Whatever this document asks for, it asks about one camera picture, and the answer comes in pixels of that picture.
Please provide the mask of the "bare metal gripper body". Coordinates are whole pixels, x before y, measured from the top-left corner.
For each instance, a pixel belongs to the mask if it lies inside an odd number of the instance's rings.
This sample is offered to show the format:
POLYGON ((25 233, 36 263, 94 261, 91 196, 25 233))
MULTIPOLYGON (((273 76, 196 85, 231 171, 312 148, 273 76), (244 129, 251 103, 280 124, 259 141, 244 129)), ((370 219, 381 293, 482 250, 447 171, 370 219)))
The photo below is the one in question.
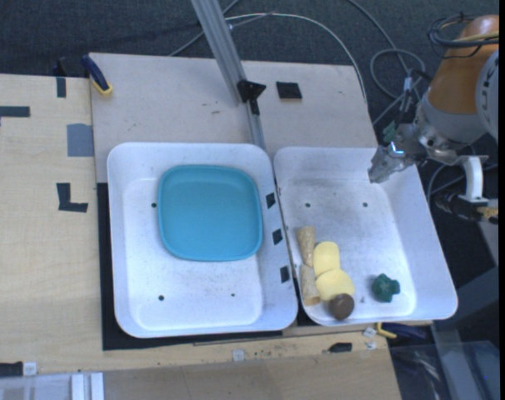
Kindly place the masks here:
POLYGON ((402 123, 390 142, 390 156, 406 166, 426 159, 453 165, 464 148, 464 143, 449 140, 432 126, 402 123))

